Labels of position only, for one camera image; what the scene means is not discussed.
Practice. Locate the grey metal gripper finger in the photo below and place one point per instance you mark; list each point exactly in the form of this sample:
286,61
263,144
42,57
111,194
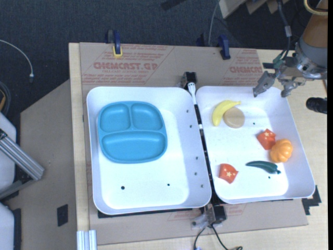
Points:
288,87
262,84

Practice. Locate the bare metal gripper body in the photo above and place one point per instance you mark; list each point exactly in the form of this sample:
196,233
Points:
299,70

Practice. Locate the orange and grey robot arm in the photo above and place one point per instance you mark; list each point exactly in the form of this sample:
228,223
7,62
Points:
316,32

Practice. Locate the tan round biscuit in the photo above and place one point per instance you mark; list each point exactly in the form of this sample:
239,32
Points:
234,119

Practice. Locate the yellow banana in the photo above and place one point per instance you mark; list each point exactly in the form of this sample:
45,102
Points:
219,111

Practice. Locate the red pizza slice with stars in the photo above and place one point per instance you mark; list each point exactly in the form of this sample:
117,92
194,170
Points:
227,173
266,139

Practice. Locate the orange pumpkin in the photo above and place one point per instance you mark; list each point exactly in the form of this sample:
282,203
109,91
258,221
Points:
281,150

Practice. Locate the thin black and white rod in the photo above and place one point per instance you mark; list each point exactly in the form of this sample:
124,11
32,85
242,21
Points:
200,129

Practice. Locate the dark green chili pepper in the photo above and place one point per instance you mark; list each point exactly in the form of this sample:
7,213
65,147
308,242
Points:
263,165

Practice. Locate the brown cardboard board red print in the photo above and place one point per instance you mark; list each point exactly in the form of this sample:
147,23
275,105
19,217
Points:
161,61

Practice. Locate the white plastic tray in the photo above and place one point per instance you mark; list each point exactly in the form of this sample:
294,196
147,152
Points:
145,186
247,189

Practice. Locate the blue divided plate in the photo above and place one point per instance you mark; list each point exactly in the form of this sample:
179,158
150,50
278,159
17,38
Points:
132,131

